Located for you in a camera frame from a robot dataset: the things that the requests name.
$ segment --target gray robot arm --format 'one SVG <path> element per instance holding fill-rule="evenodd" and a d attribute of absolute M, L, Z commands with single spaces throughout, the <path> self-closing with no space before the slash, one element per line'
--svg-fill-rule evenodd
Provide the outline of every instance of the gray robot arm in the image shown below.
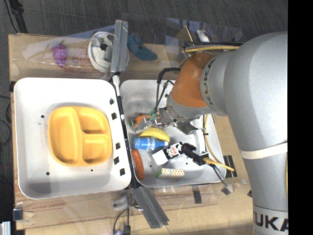
<path fill-rule="evenodd" d="M 229 117 L 251 183 L 254 235 L 289 232 L 287 53 L 286 32 L 259 36 L 205 65 L 200 91 L 207 107 L 168 98 L 177 123 L 188 126 L 186 119 L 203 114 Z"/>

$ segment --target purple toy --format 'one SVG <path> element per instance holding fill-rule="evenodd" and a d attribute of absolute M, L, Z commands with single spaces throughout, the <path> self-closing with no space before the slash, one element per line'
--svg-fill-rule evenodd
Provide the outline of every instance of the purple toy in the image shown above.
<path fill-rule="evenodd" d="M 67 60 L 67 48 L 62 44 L 57 45 L 53 48 L 53 57 L 56 64 L 63 68 Z"/>

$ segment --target blue plastic bottle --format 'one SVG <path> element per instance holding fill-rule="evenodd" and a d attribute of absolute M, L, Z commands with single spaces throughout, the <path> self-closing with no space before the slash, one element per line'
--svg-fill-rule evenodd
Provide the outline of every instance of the blue plastic bottle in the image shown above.
<path fill-rule="evenodd" d="M 155 138 L 135 137 L 132 140 L 133 149 L 154 150 L 154 149 L 157 149 L 158 147 L 166 147 L 166 146 L 168 146 L 167 141 L 160 141 Z"/>

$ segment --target sausage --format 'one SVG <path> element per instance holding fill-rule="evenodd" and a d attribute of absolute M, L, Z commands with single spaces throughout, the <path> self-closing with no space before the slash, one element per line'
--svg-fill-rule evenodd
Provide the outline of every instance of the sausage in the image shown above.
<path fill-rule="evenodd" d="M 145 170 L 143 168 L 143 162 L 140 153 L 137 149 L 132 150 L 132 157 L 135 162 L 135 174 L 138 179 L 142 180 L 145 178 Z"/>

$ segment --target yellow cable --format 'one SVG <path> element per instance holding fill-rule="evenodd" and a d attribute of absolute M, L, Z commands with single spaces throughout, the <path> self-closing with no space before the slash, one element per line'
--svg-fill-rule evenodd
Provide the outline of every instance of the yellow cable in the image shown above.
<path fill-rule="evenodd" d="M 206 47 L 195 47 L 190 49 L 183 49 L 182 53 L 191 53 L 191 52 L 197 52 L 197 51 L 204 51 L 204 50 L 236 50 L 239 46 L 206 46 Z"/>
<path fill-rule="evenodd" d="M 205 120 L 204 120 L 204 128 L 205 128 L 205 130 L 206 130 L 206 124 L 207 124 L 208 116 L 209 116 L 208 114 L 205 115 Z M 217 159 L 217 157 L 214 155 L 214 153 L 213 153 L 212 150 L 211 150 L 211 147 L 210 147 L 210 145 L 209 145 L 209 141 L 208 141 L 206 135 L 204 135 L 204 140 L 205 140 L 206 147 L 207 147 L 207 149 L 209 150 L 211 156 L 215 159 L 215 161 L 211 160 L 211 161 L 210 161 L 210 164 L 213 164 L 213 162 L 215 162 L 215 163 L 214 163 L 215 165 L 220 165 L 220 166 L 222 166 L 222 167 L 224 167 L 224 168 L 226 168 L 226 169 L 228 169 L 228 170 L 235 171 L 235 169 L 233 169 L 233 168 L 231 168 L 231 167 L 228 167 L 228 166 L 222 164 L 222 163 Z"/>
<path fill-rule="evenodd" d="M 210 158 L 203 158 L 203 160 L 205 161 L 205 163 L 207 164 L 207 165 L 220 165 L 221 167 L 224 167 L 224 168 L 226 168 L 227 170 L 231 170 L 231 171 L 235 171 L 235 169 L 233 169 L 233 168 L 231 168 L 231 167 L 229 167 L 229 166 L 226 166 L 226 165 L 224 165 L 224 164 L 222 164 L 222 163 L 219 163 L 219 162 L 216 162 L 216 161 L 214 161 L 214 160 L 212 160 L 212 159 L 210 159 Z"/>

